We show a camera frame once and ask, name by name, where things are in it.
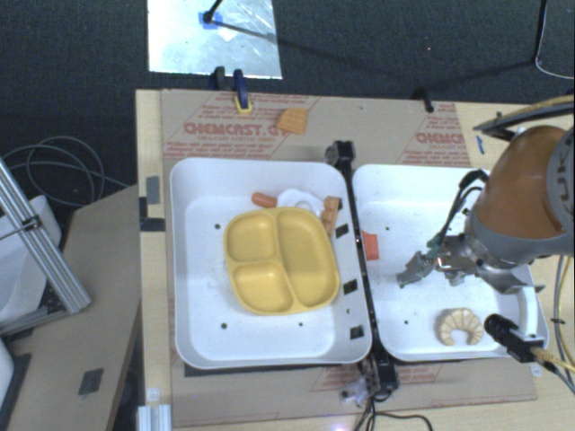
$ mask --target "cardboard base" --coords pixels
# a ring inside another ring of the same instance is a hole
[[[169,226],[167,175],[180,159],[189,156],[322,161],[325,149],[334,140],[352,140],[357,154],[355,168],[366,163],[469,167],[473,162],[490,169],[505,145],[485,140],[481,153],[471,128],[495,116],[496,111],[514,108],[437,102],[435,112],[428,114],[418,101],[271,94],[251,94],[250,98],[252,114],[239,116],[229,92],[138,92],[140,197],[146,197],[146,183],[150,179],[159,180],[164,195],[159,202],[148,205],[154,216],[165,216]],[[278,115],[290,107],[309,110],[307,129],[302,136],[279,132],[274,126]],[[560,126],[572,126],[572,122],[562,122]],[[224,423],[234,423],[226,429],[242,431],[353,427],[355,416],[334,416],[362,412],[353,404],[343,403],[340,396],[343,387],[358,379],[355,365],[186,376],[173,344],[171,235],[158,233],[152,237],[145,233],[142,239],[145,247],[142,264],[143,270],[147,270],[143,282],[144,288],[149,289],[144,301],[144,306],[148,306],[144,310],[148,344],[146,387],[158,393],[148,404],[171,403],[172,421],[179,431],[187,427],[208,430],[213,424],[219,424],[219,429]],[[164,241],[165,257],[155,249],[163,247]],[[535,281],[544,282],[542,277],[547,278],[547,274],[542,269],[536,270]],[[544,312],[549,313],[548,301]],[[164,344],[167,332],[171,341],[168,353]],[[434,426],[436,418],[438,427],[454,430],[462,429],[464,422],[468,429],[475,429],[480,421],[482,426],[493,429],[516,429],[519,422],[523,428],[529,428],[531,423],[538,423],[536,428],[540,428],[550,420],[568,422],[563,421],[570,413],[567,404],[561,416],[549,418],[539,413],[556,400],[562,400],[557,397],[562,385],[546,376],[540,382],[545,402],[535,407],[529,401],[536,397],[531,369],[513,359],[400,365],[398,373],[399,390],[378,409],[425,408]],[[510,408],[487,405],[509,401],[525,402],[515,402]],[[458,411],[445,409],[475,404],[483,405]],[[507,424],[510,410],[517,412]],[[305,419],[276,421],[280,418]],[[261,423],[242,424],[255,421]]]
[[[139,326],[137,212],[135,187],[75,212],[64,256],[93,302],[10,343],[31,361],[9,431],[112,428]]]

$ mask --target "yellow divided plate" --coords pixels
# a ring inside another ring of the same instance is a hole
[[[227,273],[240,303],[258,314],[290,314],[330,303],[340,289],[322,222],[298,207],[241,214],[224,234]]]

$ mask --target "black bracket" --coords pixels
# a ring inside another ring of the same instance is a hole
[[[543,347],[544,344],[543,339],[535,334],[525,335],[519,332],[519,327],[515,322],[500,314],[488,316],[483,326],[485,331],[520,363],[534,362],[535,355],[531,352],[531,348]]]
[[[324,161],[341,173],[348,189],[349,210],[351,211],[351,220],[353,222],[353,230],[356,245],[358,247],[359,268],[361,270],[361,278],[366,293],[367,311],[369,313],[369,323],[373,338],[370,356],[374,358],[377,366],[381,392],[388,393],[399,387],[399,381],[397,379],[397,372],[395,371],[395,360],[385,350],[377,328],[376,310],[374,308],[373,298],[371,295],[369,277],[367,276],[367,264],[363,252],[363,239],[361,237],[361,229],[359,228],[358,208],[356,207],[355,194],[351,183],[351,163],[355,159],[355,156],[356,154],[353,142],[335,141],[325,151]]]
[[[146,197],[140,197],[138,201],[140,207],[140,232],[165,232],[165,219],[148,217]]]
[[[44,293],[42,294],[42,298],[40,299],[40,306],[39,308],[45,306],[48,310],[48,314],[52,314],[53,312],[64,312],[66,307],[61,302],[54,291],[54,288],[50,283],[46,283],[46,287],[44,287]]]
[[[208,79],[208,89],[213,91],[232,91],[232,85],[226,80],[226,68],[216,67]]]
[[[429,92],[424,86],[420,86],[411,94],[411,100],[419,101],[422,100],[425,104],[425,111],[427,113],[433,113],[435,110],[433,108],[433,104],[431,103],[431,99],[429,98]]]

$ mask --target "black carpet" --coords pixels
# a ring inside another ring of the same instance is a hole
[[[540,0],[272,1],[284,79],[252,91],[408,99],[423,86],[432,100],[529,103],[573,85],[531,62]],[[574,13],[575,0],[549,0],[541,59],[563,75]],[[147,71],[146,0],[0,0],[0,20],[0,154],[75,136],[133,183],[134,91],[207,87]],[[35,173],[56,191],[77,177]]]

